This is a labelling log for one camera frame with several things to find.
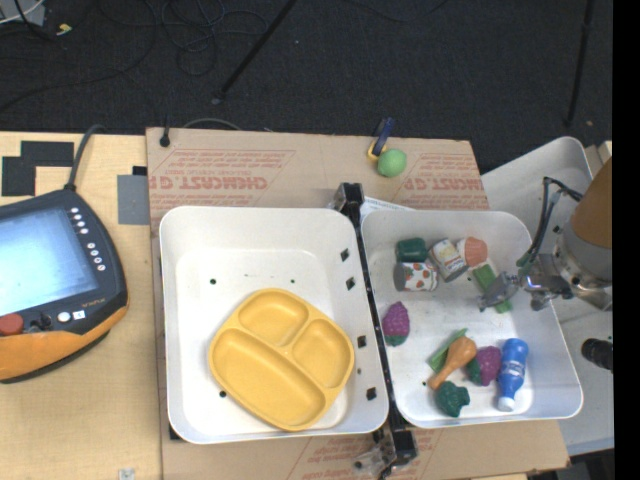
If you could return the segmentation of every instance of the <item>tennis ball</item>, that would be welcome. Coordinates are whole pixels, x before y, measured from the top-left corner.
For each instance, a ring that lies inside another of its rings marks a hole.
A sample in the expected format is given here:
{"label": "tennis ball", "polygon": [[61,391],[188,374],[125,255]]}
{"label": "tennis ball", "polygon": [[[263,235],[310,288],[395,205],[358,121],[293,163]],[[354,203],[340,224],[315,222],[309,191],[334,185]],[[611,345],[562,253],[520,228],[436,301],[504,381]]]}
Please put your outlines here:
{"label": "tennis ball", "polygon": [[388,149],[378,158],[378,172],[387,178],[393,178],[407,166],[407,155],[399,149]]}

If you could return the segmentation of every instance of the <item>yellow divided plate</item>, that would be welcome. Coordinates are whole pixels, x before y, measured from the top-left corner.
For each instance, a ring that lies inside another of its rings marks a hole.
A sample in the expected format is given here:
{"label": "yellow divided plate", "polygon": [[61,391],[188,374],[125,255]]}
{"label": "yellow divided plate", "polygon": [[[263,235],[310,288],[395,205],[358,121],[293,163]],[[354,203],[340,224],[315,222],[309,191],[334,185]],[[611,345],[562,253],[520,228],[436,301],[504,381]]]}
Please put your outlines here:
{"label": "yellow divided plate", "polygon": [[283,430],[304,430],[329,409],[354,363],[336,323],[277,288],[247,298],[209,346],[209,368],[245,409]]}

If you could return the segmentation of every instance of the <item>blue bottle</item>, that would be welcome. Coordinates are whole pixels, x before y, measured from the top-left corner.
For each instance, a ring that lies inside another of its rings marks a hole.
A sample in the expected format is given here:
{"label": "blue bottle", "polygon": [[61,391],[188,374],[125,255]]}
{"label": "blue bottle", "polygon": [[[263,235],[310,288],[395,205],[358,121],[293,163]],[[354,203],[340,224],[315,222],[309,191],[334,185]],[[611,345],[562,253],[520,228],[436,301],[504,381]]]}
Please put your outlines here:
{"label": "blue bottle", "polygon": [[529,353],[528,345],[518,338],[510,338],[502,346],[502,365],[498,373],[500,398],[498,409],[511,412],[515,409],[515,395],[524,383],[525,363]]}

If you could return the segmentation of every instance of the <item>toy bottle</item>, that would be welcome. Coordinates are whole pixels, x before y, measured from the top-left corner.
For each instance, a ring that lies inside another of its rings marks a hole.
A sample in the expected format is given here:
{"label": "toy bottle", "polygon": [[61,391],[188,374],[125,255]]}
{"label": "toy bottle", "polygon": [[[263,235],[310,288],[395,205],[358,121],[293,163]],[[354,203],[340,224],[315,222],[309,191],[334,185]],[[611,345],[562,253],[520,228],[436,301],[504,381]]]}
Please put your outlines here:
{"label": "toy bottle", "polygon": [[525,362],[529,347],[518,338],[510,338],[502,346],[502,364],[498,373],[500,398],[498,409],[511,412],[515,409],[515,394],[524,383]]}
{"label": "toy bottle", "polygon": [[447,360],[442,369],[431,377],[427,384],[431,389],[437,390],[449,374],[458,368],[462,368],[476,356],[477,348],[475,342],[466,336],[460,336],[447,351]]}

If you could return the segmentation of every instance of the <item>white tray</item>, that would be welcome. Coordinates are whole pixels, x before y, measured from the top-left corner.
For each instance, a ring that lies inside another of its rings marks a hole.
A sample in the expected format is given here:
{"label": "white tray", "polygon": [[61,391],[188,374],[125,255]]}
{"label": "white tray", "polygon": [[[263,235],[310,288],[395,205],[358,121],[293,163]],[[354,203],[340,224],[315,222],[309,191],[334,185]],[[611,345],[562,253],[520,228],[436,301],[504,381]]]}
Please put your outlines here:
{"label": "white tray", "polygon": [[[367,433],[384,424],[389,400],[355,230],[346,217],[318,208],[180,207],[161,221],[160,250],[168,413],[183,439],[212,444]],[[272,427],[230,396],[221,397],[207,364],[218,328],[264,288],[307,300],[345,331],[354,348],[344,390],[303,431]]]}
{"label": "white tray", "polygon": [[[382,320],[388,307],[401,301],[408,309],[411,332],[405,343],[387,347],[389,369],[398,410],[416,427],[436,428],[522,419],[560,419],[577,414],[582,389],[553,307],[533,311],[530,294],[519,290],[511,299],[513,310],[499,314],[494,308],[480,312],[480,295],[469,275],[445,283],[440,279],[433,292],[399,292],[393,284],[398,241],[420,237],[427,247],[444,238],[452,242],[474,236],[484,240],[489,258],[499,271],[516,274],[516,261],[529,248],[525,225],[503,212],[389,211],[379,210],[363,221],[362,233],[376,306]],[[478,347],[502,347],[518,337],[529,344],[524,386],[516,395],[513,413],[496,408],[495,381],[476,386],[463,370],[449,380],[469,390],[471,403],[453,418],[435,405],[425,381],[433,374],[427,359],[457,330]]]}

